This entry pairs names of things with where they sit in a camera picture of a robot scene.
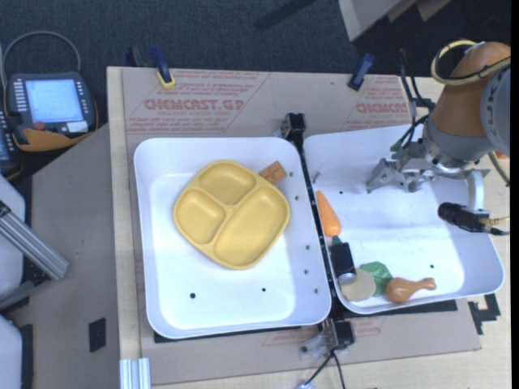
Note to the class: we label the white plastic tray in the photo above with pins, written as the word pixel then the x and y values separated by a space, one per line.
pixel 405 225
pixel 227 298

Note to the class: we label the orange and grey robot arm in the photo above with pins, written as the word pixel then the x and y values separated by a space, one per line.
pixel 462 99

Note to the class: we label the brown biscuit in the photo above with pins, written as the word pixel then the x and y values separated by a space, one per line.
pixel 273 172

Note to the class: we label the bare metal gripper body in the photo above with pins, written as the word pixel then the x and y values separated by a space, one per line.
pixel 444 163

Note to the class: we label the yellow divided plate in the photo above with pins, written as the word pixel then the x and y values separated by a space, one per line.
pixel 239 225

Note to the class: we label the brown cardboard board red print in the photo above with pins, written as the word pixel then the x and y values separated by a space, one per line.
pixel 202 108

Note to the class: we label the black cylinder on white bracket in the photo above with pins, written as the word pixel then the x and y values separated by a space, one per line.
pixel 462 216

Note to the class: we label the brown chicken drumstick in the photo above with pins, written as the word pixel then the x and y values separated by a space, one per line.
pixel 403 290

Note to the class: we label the thin black rod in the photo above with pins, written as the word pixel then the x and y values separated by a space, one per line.
pixel 314 205

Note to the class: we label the beige round bread slice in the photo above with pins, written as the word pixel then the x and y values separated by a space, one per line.
pixel 357 288

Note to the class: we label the orange carrot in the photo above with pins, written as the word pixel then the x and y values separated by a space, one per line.
pixel 327 215

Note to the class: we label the green lettuce leaf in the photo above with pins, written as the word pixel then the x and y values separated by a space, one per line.
pixel 381 276

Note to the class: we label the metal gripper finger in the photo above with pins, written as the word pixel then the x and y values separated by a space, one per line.
pixel 415 180
pixel 381 174

